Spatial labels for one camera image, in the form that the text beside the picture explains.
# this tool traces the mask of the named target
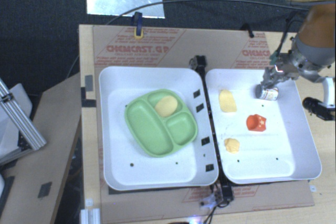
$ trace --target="green plate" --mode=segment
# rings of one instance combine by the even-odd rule
[[[177,99],[176,111],[163,118],[154,107],[163,97]],[[143,150],[153,157],[172,154],[196,138],[197,123],[181,98],[167,89],[156,90],[136,98],[125,110],[128,128]]]

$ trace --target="tan piece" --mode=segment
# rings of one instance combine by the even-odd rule
[[[165,96],[157,102],[154,109],[161,117],[169,117],[177,109],[177,99],[171,95]]]
[[[222,90],[219,94],[219,106],[223,112],[236,112],[237,105],[233,95],[228,90]]]
[[[239,151],[240,142],[234,138],[227,138],[224,140],[226,150],[230,153],[237,153]]]

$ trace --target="blue clamp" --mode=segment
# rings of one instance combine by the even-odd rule
[[[134,29],[134,37],[135,39],[143,38],[143,29],[142,29],[142,13],[135,12],[131,19],[131,25],[136,25],[137,27]]]

